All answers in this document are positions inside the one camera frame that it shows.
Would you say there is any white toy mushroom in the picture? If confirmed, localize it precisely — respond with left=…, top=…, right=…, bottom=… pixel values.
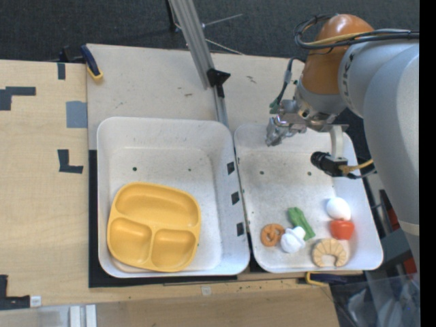
left=279, top=225, right=307, bottom=254

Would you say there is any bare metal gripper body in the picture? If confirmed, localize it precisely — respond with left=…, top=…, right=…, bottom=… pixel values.
left=277, top=99, right=349, bottom=133

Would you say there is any yellow divided plate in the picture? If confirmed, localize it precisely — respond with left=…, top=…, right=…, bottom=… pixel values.
left=106, top=181, right=202, bottom=273

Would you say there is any white toy egg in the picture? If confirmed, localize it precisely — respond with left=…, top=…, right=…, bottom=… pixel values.
left=326, top=197, right=352, bottom=221

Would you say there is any tan toy croissant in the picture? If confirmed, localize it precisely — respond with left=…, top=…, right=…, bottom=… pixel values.
left=311, top=238, right=351, bottom=268

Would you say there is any brown toy pretzel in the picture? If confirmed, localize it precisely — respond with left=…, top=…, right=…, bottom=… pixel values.
left=260, top=223, right=286, bottom=248

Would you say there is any red toy tomato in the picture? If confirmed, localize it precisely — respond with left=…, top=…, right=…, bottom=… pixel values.
left=329, top=219, right=356, bottom=241

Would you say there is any white plastic tray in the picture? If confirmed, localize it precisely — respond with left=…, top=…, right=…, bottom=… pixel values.
left=96, top=116, right=251, bottom=279
left=233, top=123, right=385, bottom=275

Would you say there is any black cylinder on white bracket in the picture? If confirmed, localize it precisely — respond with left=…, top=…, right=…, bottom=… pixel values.
left=310, top=124, right=349, bottom=178

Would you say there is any green toy asparagus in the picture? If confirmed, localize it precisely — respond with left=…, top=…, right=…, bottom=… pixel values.
left=287, top=206, right=317, bottom=242

